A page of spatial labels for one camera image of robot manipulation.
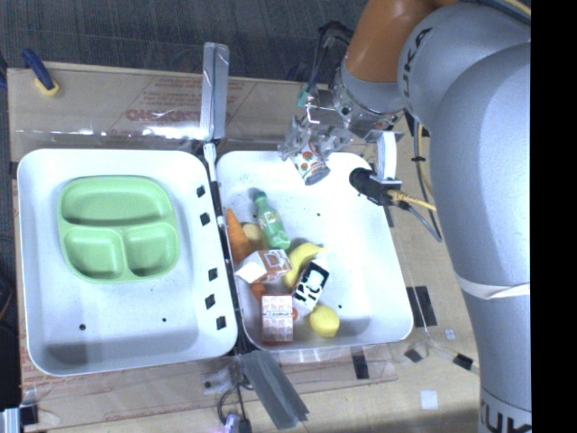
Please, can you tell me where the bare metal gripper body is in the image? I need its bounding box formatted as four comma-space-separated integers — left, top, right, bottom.
305, 78, 403, 148

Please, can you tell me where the white can with red print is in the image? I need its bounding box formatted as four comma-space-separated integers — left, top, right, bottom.
291, 149, 332, 187

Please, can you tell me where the green plastic bottle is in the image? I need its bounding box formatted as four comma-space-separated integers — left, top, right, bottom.
250, 189, 292, 251

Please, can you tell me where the beige toy potato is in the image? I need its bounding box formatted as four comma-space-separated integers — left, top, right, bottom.
241, 221, 268, 250

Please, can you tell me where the orange carrot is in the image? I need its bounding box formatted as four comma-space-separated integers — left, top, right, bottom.
224, 207, 252, 266

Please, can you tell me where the yellow banana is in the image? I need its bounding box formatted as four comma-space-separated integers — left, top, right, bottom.
283, 241, 331, 290

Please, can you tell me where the orange and white carton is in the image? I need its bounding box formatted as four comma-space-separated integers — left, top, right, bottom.
234, 248, 294, 285

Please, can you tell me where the white plastic tray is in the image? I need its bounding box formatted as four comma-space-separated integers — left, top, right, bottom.
215, 150, 416, 354
16, 147, 240, 378

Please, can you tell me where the thin black and white rod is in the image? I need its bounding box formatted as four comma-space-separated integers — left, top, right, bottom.
202, 141, 245, 355

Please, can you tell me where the black and white carton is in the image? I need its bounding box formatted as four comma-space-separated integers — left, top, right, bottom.
291, 259, 331, 312

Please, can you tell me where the brown cardboard board, red print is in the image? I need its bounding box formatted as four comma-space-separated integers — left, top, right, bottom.
6, 60, 481, 433

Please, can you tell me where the pink and white carton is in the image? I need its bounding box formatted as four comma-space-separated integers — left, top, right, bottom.
261, 293, 296, 344

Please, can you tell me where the yellow lemon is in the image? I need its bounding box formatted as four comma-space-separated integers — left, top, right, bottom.
308, 303, 341, 339

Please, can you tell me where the green divided plate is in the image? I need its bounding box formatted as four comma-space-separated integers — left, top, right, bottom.
56, 174, 182, 285

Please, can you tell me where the black cylinder on white bracket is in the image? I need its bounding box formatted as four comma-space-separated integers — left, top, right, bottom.
348, 131, 404, 207

